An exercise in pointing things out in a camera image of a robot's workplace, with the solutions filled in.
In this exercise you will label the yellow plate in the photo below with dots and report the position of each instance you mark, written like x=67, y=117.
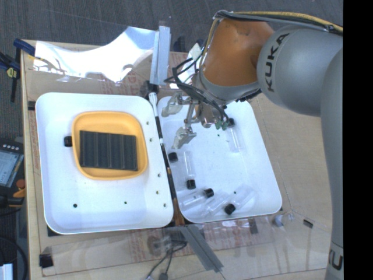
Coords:
x=107, y=121

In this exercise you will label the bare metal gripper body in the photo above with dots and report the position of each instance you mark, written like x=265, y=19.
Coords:
x=208, y=114

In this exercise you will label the black ribbed rectangular tray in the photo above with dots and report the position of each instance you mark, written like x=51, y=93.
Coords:
x=107, y=150

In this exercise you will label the thin black and white rod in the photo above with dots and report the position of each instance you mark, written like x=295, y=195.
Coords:
x=163, y=154

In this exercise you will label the small black cap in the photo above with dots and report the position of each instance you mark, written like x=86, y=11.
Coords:
x=68, y=141

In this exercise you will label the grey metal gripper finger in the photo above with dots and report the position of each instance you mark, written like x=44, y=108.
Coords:
x=172, y=105
x=183, y=137

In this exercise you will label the white plastic tray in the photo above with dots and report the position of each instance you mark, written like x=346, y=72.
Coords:
x=96, y=203
x=215, y=168

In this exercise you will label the clear plastic bottle, black cap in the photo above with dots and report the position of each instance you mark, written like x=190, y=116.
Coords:
x=189, y=168
x=172, y=157
x=195, y=198
x=235, y=139
x=240, y=198

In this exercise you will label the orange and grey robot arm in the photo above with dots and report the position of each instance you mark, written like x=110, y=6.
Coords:
x=297, y=69

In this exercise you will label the brown cardboard board, red print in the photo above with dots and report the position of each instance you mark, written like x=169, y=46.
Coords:
x=297, y=144

